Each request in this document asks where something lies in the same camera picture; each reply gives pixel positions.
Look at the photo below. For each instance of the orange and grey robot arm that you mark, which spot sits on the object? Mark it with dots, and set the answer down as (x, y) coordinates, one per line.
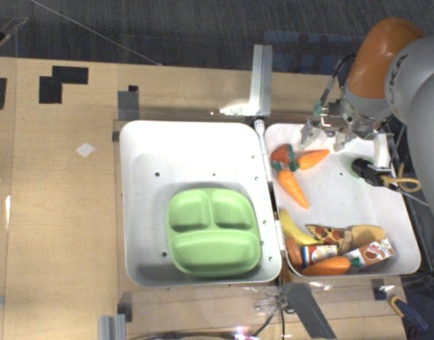
(415, 83)

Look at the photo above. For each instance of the orange printed carton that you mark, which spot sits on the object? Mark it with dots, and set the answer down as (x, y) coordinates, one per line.
(374, 251)

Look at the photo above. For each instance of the green round toy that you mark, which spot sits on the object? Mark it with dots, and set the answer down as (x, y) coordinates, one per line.
(349, 166)

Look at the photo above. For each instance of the green divided plate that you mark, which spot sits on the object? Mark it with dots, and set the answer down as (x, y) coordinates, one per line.
(213, 232)

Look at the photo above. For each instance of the orange capped printed bottle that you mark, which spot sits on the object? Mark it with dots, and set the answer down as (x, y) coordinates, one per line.
(317, 253)

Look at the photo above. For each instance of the red strawberry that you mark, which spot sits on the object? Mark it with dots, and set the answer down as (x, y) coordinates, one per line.
(280, 154)

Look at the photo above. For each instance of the tan bread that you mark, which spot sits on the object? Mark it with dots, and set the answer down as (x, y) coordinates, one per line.
(367, 234)

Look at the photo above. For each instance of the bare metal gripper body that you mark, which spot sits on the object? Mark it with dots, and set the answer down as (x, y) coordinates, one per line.
(351, 120)

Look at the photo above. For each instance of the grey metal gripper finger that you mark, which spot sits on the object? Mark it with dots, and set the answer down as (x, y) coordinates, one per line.
(341, 141)
(308, 133)

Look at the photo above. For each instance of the pizza slice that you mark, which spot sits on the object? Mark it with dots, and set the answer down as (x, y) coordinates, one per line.
(324, 233)

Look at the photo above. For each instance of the white plastic tray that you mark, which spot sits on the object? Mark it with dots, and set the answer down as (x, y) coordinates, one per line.
(188, 154)
(340, 197)

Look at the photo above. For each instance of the yellow banana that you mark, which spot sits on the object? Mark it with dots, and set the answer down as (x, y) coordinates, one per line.
(291, 229)

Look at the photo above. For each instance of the black cylinder on white bracket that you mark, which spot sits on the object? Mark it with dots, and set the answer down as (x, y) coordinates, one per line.
(369, 172)

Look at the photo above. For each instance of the orange carrot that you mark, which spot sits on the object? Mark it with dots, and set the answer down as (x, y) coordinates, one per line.
(312, 158)
(326, 266)
(292, 188)

